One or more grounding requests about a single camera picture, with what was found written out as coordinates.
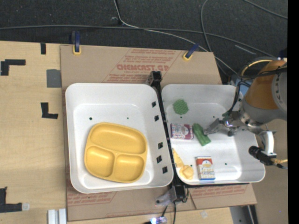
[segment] cardboard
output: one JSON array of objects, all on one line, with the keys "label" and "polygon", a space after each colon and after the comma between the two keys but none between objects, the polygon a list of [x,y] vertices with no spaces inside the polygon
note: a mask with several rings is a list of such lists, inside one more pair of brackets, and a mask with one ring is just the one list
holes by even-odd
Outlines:
[{"label": "cardboard", "polygon": [[[81,46],[74,55],[71,45],[60,46],[62,95],[64,110],[64,141],[67,173],[68,221],[106,217],[124,217],[162,213],[155,198],[168,187],[97,194],[78,193],[69,179],[65,90],[73,83],[145,83],[152,70],[162,73],[161,87],[167,84],[221,84],[213,53],[194,52],[189,61],[186,51]],[[178,211],[255,204],[251,184],[202,187],[190,189],[186,203]]]}]

